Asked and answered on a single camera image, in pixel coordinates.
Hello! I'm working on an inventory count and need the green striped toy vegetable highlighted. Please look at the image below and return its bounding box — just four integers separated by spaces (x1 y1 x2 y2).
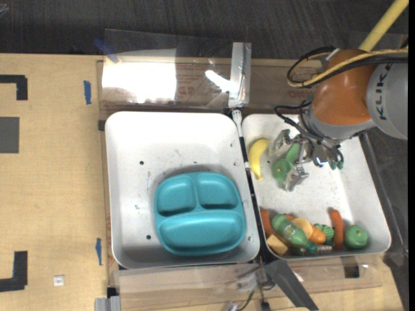
313 223 336 246

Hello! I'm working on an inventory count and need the green rounded toy fruit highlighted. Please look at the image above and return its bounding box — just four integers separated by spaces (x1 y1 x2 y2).
271 142 303 183

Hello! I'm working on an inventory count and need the orange and yellow bread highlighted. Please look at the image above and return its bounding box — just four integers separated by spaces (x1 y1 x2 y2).
290 216 327 246

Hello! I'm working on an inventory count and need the orange carrot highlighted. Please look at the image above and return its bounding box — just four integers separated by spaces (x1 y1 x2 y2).
329 208 346 251

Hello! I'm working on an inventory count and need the yellow cube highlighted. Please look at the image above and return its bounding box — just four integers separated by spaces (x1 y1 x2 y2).
266 233 289 257

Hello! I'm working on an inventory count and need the white plastic tray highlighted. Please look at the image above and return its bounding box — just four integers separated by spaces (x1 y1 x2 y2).
241 113 392 260
104 110 261 270

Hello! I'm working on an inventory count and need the orange sausage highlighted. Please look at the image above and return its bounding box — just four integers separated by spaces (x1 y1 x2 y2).
259 208 275 238

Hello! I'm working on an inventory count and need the green plastic bottle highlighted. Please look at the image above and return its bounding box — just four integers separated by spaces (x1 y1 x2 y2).
270 213 319 256

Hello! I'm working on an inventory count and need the yellow banana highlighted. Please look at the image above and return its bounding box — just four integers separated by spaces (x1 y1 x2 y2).
248 137 271 181

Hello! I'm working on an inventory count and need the green toy apple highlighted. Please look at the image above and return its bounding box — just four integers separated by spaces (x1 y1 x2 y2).
344 224 370 250

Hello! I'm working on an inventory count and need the blue divided plate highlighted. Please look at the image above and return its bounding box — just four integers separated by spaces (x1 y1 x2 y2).
153 171 248 257

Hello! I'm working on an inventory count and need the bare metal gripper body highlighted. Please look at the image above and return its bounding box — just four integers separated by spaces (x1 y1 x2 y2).
296 133 342 168

